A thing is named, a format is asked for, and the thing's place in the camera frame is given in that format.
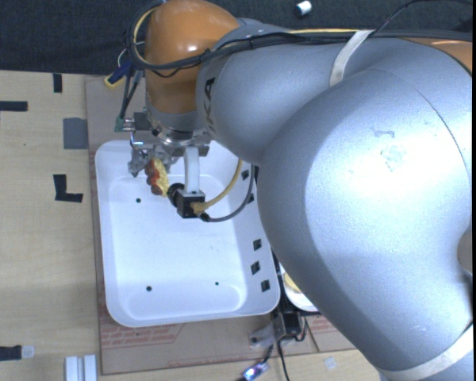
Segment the white cable tie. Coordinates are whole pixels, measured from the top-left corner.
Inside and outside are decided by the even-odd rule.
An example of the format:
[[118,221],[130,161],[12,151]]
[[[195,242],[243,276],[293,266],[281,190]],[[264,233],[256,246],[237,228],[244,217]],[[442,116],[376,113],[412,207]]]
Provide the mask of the white cable tie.
[[336,56],[335,62],[333,63],[332,73],[330,73],[330,87],[342,81],[347,61],[357,47],[359,47],[373,31],[373,29],[361,29],[356,31],[355,35],[353,35],[340,50],[339,55]]
[[418,381],[435,375],[460,361],[474,350],[474,331],[471,324],[459,339],[437,357],[409,370],[388,371],[377,368],[390,381]]

